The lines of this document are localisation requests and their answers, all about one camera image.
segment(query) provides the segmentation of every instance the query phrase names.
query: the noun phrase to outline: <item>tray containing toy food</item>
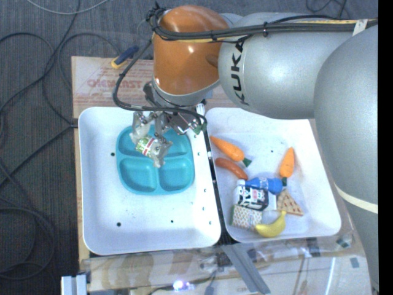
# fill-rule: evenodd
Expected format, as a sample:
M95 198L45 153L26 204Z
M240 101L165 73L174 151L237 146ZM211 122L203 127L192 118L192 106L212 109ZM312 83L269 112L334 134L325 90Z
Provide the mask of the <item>tray containing toy food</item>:
M341 218L309 120L206 114L224 223L238 242L336 234Z

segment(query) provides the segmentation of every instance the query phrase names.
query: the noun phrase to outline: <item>gray floor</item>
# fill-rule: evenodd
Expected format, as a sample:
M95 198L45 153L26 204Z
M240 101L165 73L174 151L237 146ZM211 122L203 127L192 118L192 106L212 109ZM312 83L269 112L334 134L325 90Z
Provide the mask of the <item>gray floor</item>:
M58 12L73 12L78 3L32 1ZM100 1L80 0L80 10ZM156 1L247 15L312 14L330 0L111 0L76 16L0 0L0 294L59 294L60 276L77 273L70 58L114 57L143 45L136 27ZM378 0L346 0L341 12L343 1L317 14L378 16Z

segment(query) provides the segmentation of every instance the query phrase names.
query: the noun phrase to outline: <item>white cable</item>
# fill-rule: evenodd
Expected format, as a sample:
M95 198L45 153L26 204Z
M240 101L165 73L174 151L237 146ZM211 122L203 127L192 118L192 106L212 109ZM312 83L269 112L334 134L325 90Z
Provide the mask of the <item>white cable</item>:
M75 12L58 12L58 11L54 11L54 10L50 10L50 9L46 9L45 7L40 6L39 4L36 4L35 2L32 2L32 0L27 0L28 2L30 2L32 5L40 8L41 10L47 11L47 12L51 12L51 13L55 13L55 14L61 14L61 15L74 15L74 14L78 14L78 13L82 13L82 12L86 12L89 10L94 9L95 7L100 6L101 4L104 4L105 2L108 2L109 0L103 0L100 3L95 4L92 7L89 7L87 9L84 10L80 10L80 11L75 11Z

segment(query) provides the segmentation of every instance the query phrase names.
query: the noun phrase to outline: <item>toy pizza slice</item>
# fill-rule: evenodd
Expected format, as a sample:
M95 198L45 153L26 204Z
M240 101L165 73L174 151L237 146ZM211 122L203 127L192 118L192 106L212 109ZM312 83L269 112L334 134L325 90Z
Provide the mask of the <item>toy pizza slice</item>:
M277 210L300 216L304 215L302 208L289 194L288 189L284 189L277 196Z

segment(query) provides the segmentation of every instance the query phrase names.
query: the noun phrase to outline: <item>white strip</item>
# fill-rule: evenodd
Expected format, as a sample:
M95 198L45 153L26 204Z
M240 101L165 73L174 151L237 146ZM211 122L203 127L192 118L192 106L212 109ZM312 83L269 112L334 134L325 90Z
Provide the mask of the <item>white strip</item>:
M366 29L367 22L368 22L367 19L356 21L354 32L353 32L352 36L355 36L357 33L364 31Z
M346 192L342 191L337 185L336 185L337 191L340 194L340 196L346 200L347 202L363 209L363 210L367 210L369 212L378 214L378 204L375 203L371 203L371 202L367 202L364 201L362 199L358 199L353 197L352 195L347 194Z

